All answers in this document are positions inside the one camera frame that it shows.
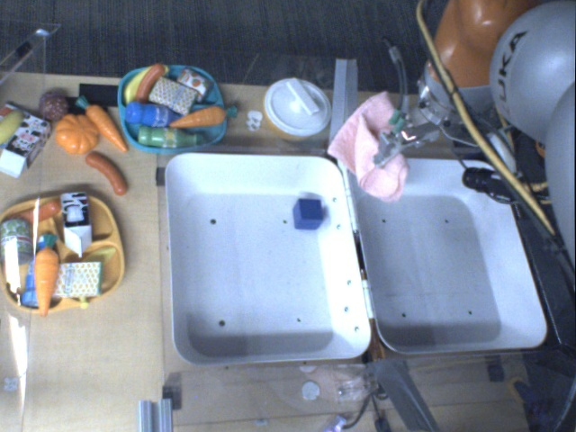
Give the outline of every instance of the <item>toy pumpkin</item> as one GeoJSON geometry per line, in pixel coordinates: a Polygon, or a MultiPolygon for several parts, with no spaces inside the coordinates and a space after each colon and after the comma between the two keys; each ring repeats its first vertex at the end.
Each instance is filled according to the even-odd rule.
{"type": "Polygon", "coordinates": [[[88,117],[68,113],[56,124],[56,143],[68,154],[87,154],[96,147],[100,133],[88,117]]]}

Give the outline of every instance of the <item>toy carrot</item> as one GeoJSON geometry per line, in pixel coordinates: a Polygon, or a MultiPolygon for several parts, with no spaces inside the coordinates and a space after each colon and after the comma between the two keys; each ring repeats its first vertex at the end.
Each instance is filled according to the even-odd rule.
{"type": "Polygon", "coordinates": [[[236,117],[237,111],[236,106],[226,110],[219,105],[212,105],[172,121],[170,128],[201,128],[220,125],[226,117],[236,117]]]}
{"type": "Polygon", "coordinates": [[[107,111],[98,104],[90,104],[83,96],[78,97],[76,105],[85,110],[86,116],[94,125],[96,125],[100,134],[107,138],[122,152],[128,151],[128,146],[126,146],[124,138],[107,111]]]}
{"type": "Polygon", "coordinates": [[[60,258],[51,247],[45,247],[34,258],[34,284],[38,298],[38,310],[42,317],[48,315],[52,294],[56,290],[60,258]]]}

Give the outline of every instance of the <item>toy bottle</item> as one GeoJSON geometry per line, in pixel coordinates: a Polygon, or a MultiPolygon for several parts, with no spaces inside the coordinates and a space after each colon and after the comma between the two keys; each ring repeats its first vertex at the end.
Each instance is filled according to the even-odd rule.
{"type": "Polygon", "coordinates": [[[125,120],[130,124],[165,127],[182,115],[159,104],[141,104],[136,101],[126,106],[125,120]]]}
{"type": "Polygon", "coordinates": [[[201,145],[203,143],[203,136],[201,133],[190,134],[175,128],[140,126],[138,130],[138,143],[154,148],[185,148],[201,145]]]}

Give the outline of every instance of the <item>white lid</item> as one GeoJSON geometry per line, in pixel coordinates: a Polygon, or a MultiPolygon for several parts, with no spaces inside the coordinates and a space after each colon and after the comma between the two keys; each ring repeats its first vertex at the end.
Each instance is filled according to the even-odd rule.
{"type": "Polygon", "coordinates": [[[298,78],[286,78],[271,85],[264,107],[278,129],[302,137],[324,130],[332,114],[330,101],[322,90],[298,78]]]}

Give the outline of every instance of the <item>food box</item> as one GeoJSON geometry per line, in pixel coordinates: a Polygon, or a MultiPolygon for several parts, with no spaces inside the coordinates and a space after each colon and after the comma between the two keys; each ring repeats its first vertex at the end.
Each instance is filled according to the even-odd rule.
{"type": "Polygon", "coordinates": [[[192,88],[198,93],[198,102],[202,103],[212,88],[212,82],[190,68],[184,68],[178,76],[177,82],[192,88]]]}
{"type": "Polygon", "coordinates": [[[90,204],[86,192],[69,192],[60,196],[62,220],[64,221],[64,243],[82,257],[92,244],[90,204]]]}
{"type": "MultiPolygon", "coordinates": [[[[6,104],[0,109],[0,116],[6,116],[14,109],[15,106],[6,104]]],[[[0,171],[12,177],[20,177],[41,152],[51,133],[52,127],[49,121],[24,112],[22,125],[2,150],[0,171]]]]}
{"type": "Polygon", "coordinates": [[[56,291],[59,298],[93,298],[100,294],[102,263],[66,263],[58,270],[56,291]]]}
{"type": "Polygon", "coordinates": [[[152,87],[149,101],[165,105],[180,115],[186,115],[192,110],[196,97],[196,90],[162,76],[152,87]]]}

